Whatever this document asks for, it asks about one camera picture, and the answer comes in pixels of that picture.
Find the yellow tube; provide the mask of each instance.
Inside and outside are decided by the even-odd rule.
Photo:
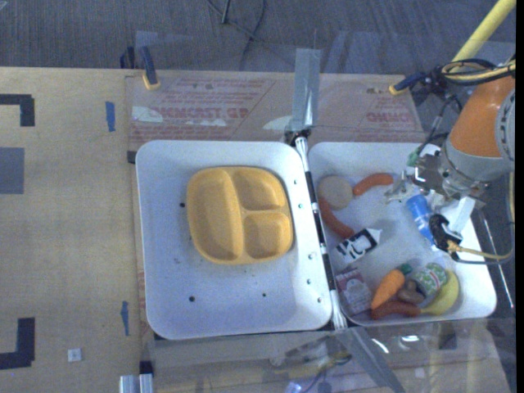
[[[516,5],[517,0],[499,0],[452,61],[474,57]]]

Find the yellow divided plate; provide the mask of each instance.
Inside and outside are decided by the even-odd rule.
[[[253,264],[284,255],[293,243],[286,193],[256,167],[214,167],[187,186],[187,219],[196,249],[216,264]]]

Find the beige ball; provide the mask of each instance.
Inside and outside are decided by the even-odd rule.
[[[340,176],[326,176],[318,183],[318,196],[325,199],[333,210],[342,210],[353,199],[353,188]]]

